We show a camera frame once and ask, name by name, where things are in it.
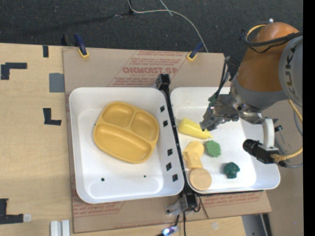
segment round tan toy food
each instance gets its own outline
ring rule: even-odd
[[[191,185],[200,191],[207,190],[212,183],[210,173],[203,168],[193,169],[190,172],[189,180]]]

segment yellow plastic plate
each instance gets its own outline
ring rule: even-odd
[[[159,136],[156,118],[125,102],[115,101],[101,112],[93,139],[103,152],[128,163],[142,163],[153,153]]]

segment cardboard sheet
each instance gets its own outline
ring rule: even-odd
[[[89,48],[89,53],[90,56],[83,59],[77,48],[63,49],[74,231],[79,233],[173,223],[175,218],[165,215],[165,206],[174,204],[177,196],[98,205],[84,203],[77,196],[71,160],[73,151],[68,98],[74,89],[80,87],[152,87],[159,73],[170,75],[170,90],[178,87],[215,87],[220,81],[224,56],[198,53],[194,61],[189,61],[185,52]],[[198,213],[188,214],[187,220],[271,211],[265,192],[254,193],[253,196],[247,193],[245,199],[242,197],[242,202],[238,194],[234,195],[229,194],[230,202],[220,208],[213,206],[211,201],[216,195],[202,197],[204,207]]]

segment white tray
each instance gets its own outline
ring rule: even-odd
[[[208,98],[216,92],[217,88],[176,88],[171,92],[171,102],[176,126],[182,118],[189,118],[197,123],[203,120],[203,115],[208,107]],[[223,88],[221,93],[228,93],[229,88]],[[255,191],[273,189],[280,183],[278,166],[275,164],[263,164],[243,150],[243,142],[246,139],[263,141],[261,125],[252,125],[244,120],[226,122],[220,124],[217,129],[210,132],[214,140],[221,146],[221,155],[217,158],[210,157],[206,151],[201,157],[203,168],[211,177],[212,184],[201,194]],[[178,132],[179,143],[183,150],[190,142],[207,140],[194,138]],[[228,179],[223,173],[225,163],[234,162],[240,167],[237,177]],[[189,176],[190,169],[185,168]]]
[[[94,125],[103,108],[113,101],[132,104],[158,120],[159,138],[147,161],[123,162],[96,147]],[[165,97],[159,90],[78,88],[70,94],[69,105],[76,189],[83,201],[95,204],[172,196],[183,189],[184,177],[172,125]]]

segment toy broccoli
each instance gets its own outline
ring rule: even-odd
[[[221,155],[221,147],[220,144],[215,141],[207,141],[206,142],[206,150],[209,156],[218,157]]]
[[[240,168],[233,162],[227,163],[223,169],[227,178],[236,178],[236,174],[240,171]]]

